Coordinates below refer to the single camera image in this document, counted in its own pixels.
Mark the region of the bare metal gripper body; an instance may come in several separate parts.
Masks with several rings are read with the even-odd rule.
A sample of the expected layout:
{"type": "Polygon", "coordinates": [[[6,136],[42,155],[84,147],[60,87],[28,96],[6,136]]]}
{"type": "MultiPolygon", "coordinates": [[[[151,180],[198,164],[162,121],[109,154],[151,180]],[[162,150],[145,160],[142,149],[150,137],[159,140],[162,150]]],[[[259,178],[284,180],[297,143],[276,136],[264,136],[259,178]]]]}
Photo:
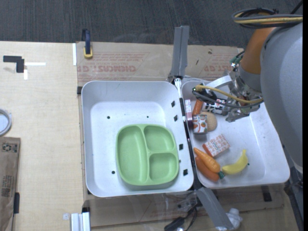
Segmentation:
{"type": "Polygon", "coordinates": [[[231,98],[228,98],[231,104],[237,106],[236,108],[230,109],[229,116],[249,116],[251,112],[255,112],[260,108],[263,102],[261,92],[245,84],[239,75],[234,77],[233,87],[231,88],[231,85],[229,87],[231,94],[237,96],[239,99],[256,101],[255,103],[243,103],[231,101],[231,98]]]}

